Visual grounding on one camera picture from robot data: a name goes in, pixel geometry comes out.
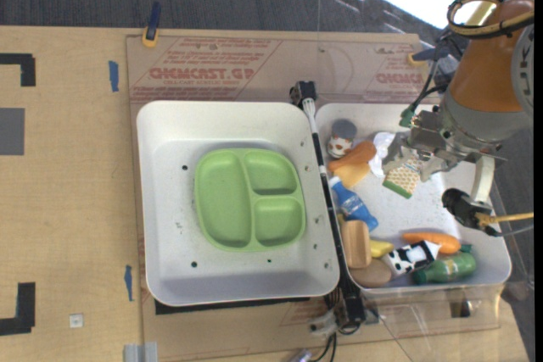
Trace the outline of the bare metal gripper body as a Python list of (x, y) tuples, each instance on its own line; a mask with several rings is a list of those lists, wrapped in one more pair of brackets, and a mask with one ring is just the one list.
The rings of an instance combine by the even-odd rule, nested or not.
[(442, 110), (422, 110), (411, 120), (407, 145), (419, 153), (441, 158), (449, 166), (461, 161), (476, 163), (481, 157), (490, 157), (503, 164), (507, 159), (500, 156), (501, 144), (489, 142), (466, 131)]

